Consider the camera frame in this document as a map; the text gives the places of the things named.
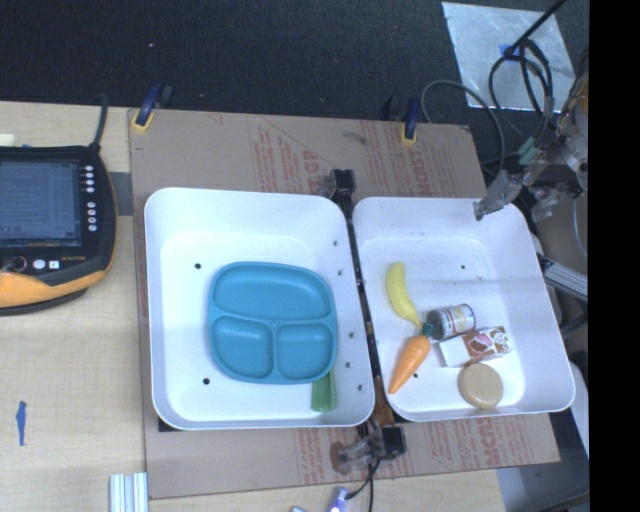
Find blue divided plate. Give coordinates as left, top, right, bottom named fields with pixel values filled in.
left=207, top=260, right=339, bottom=386

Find round tan biscuit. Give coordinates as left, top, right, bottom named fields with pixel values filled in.
left=456, top=362, right=505, bottom=411

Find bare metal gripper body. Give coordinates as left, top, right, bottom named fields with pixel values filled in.
left=522, top=135, right=590, bottom=200

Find green celery stick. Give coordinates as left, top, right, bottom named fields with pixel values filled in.
left=310, top=369, right=338, bottom=414

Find white plastic tray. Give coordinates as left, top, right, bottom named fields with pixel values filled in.
left=352, top=196, right=577, bottom=424
left=143, top=187, right=377, bottom=432

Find yellow banana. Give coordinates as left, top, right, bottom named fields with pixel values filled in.
left=384, top=261, right=424, bottom=332

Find white and red carton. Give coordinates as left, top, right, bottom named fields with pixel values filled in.
left=438, top=325, right=514, bottom=369

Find black block with thin wires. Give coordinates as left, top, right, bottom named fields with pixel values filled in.
left=319, top=168, right=358, bottom=201
left=330, top=423, right=408, bottom=475

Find thin black rod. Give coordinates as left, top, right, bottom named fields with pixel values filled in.
left=341, top=197, right=394, bottom=426

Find brown cardboard board red print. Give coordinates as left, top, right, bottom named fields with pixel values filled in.
left=127, top=107, right=562, bottom=501

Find small silver can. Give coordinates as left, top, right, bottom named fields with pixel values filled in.
left=425, top=303, right=477, bottom=342

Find orange carrot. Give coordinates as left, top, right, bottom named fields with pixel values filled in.
left=386, top=322, right=436, bottom=396

